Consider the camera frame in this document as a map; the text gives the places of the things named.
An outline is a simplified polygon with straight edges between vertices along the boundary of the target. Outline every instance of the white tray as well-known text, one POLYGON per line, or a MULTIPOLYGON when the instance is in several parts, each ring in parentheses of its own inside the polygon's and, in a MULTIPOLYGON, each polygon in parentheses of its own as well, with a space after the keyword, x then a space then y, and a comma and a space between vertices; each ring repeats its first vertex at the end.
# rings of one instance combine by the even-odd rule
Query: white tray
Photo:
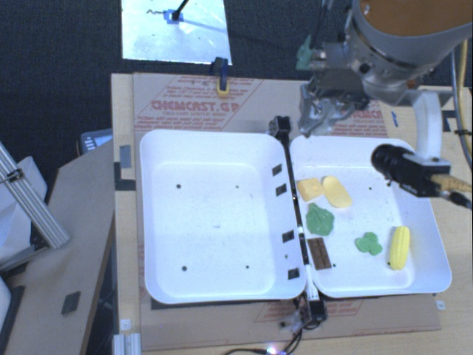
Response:
MULTIPOLYGON (((317 289, 327 296, 437 293, 452 280, 429 199, 396 183, 388 187, 372 167, 372 151, 382 143, 409 147, 386 138, 299 137, 291 144, 296 180, 333 175, 353 199, 345 209, 324 196, 313 201, 335 216, 324 237, 333 267, 312 267, 317 289), (389 247, 399 225, 410 227, 411 244, 405 268, 393 271, 389 247), (367 231, 383 246, 375 257, 355 247, 367 231)), ((153 298, 170 304, 280 300, 302 292, 306 276, 276 139, 155 130, 140 143, 140 162, 145 282, 153 298), (286 192, 277 195, 282 186, 286 192)), ((299 204, 305 225, 308 203, 299 198, 299 204)), ((317 237, 304 230, 306 239, 317 237)))
MULTIPOLYGON (((388 187, 372 167, 372 151, 382 143, 409 148, 403 141, 386 138, 298 137, 291 144, 296 180, 333 175, 353 199, 353 205, 344 209, 334 208, 324 196, 310 201, 335 216, 333 231, 324 237, 333 267, 313 268, 314 283, 327 296, 436 293, 452 281, 430 200, 405 192, 397 183, 388 187), (410 228, 411 243, 405 268, 393 271, 387 264, 389 247, 399 225, 410 228), (377 234, 383 246, 375 257, 355 247, 355 239, 367 231, 377 234)), ((299 196, 304 225, 308 203, 299 196)), ((304 230, 306 239, 318 237, 304 230)))
POLYGON ((296 216, 276 139, 155 130, 140 142, 140 162, 145 282, 153 298, 279 300, 302 292, 296 216), (278 196, 280 186, 287 191, 278 196), (284 233, 294 239, 284 241, 284 233))

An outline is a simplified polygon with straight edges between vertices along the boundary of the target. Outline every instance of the cable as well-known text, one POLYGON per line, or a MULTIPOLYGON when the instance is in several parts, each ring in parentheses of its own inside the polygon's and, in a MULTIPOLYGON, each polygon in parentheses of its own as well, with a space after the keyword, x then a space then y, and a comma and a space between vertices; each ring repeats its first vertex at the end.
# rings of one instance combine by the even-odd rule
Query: cable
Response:
MULTIPOLYGON (((460 64, 458 66, 458 75, 457 75, 457 98, 458 98, 458 113, 460 116, 460 122, 461 126, 463 128, 466 128, 465 125, 465 118, 464 118, 464 112, 463 112, 463 85, 465 84, 465 74, 466 74, 466 59, 468 56, 468 41, 463 41, 461 44, 460 48, 460 64)), ((466 142, 466 149, 468 150, 468 153, 470 154, 470 157, 472 156, 472 142, 467 141, 466 142)))
POLYGON ((261 354, 266 355, 268 352, 266 350, 261 350, 260 348, 234 348, 229 352, 225 352, 224 355, 235 354, 236 352, 249 352, 252 354, 261 354))
MULTIPOLYGON (((460 120, 460 111, 458 108, 459 105, 458 105, 457 71, 456 71, 457 67, 455 66, 455 51, 452 51, 451 60, 452 60, 452 84, 453 84, 453 102, 455 105, 455 117, 457 119, 457 126, 458 126, 459 132, 464 132, 463 131, 464 128, 460 120)), ((470 170, 472 170, 472 157, 468 153, 465 135, 460 135, 460 143, 461 143, 461 148, 463 150, 463 154, 465 155, 466 162, 468 163, 470 170)))
POLYGON ((458 192, 442 192, 440 196, 451 203, 472 210, 472 202, 458 192))
POLYGON ((307 331, 316 330, 320 326, 320 324, 321 324, 321 322, 317 322, 313 326, 307 325, 307 326, 304 327, 304 329, 307 330, 307 331))
POLYGON ((106 335, 103 336, 101 342, 99 343, 99 345, 97 346, 97 348, 94 350, 94 352, 92 353, 92 355, 99 355, 99 354, 103 354, 103 350, 105 349, 105 347, 108 345, 110 339, 113 337, 113 322, 112 324, 109 326, 109 329, 107 330, 106 332, 106 335))
POLYGON ((448 174, 436 174, 430 177, 430 180, 438 184, 441 191, 459 191, 471 192, 472 186, 466 181, 457 179, 448 174))
POLYGON ((322 21, 324 20, 325 13, 327 12, 327 7, 324 7, 323 1, 324 0, 318 0, 319 9, 317 10, 316 27, 312 35, 312 39, 310 40, 310 43, 309 43, 310 49, 314 48, 316 45, 316 38, 317 38, 317 35, 319 34, 320 26, 321 26, 322 21))
POLYGON ((289 344, 284 348, 284 352, 288 355, 293 354, 293 352, 297 349, 299 346, 299 343, 301 342, 302 339, 302 331, 304 328, 300 329, 299 332, 293 337, 293 339, 289 342, 289 344))

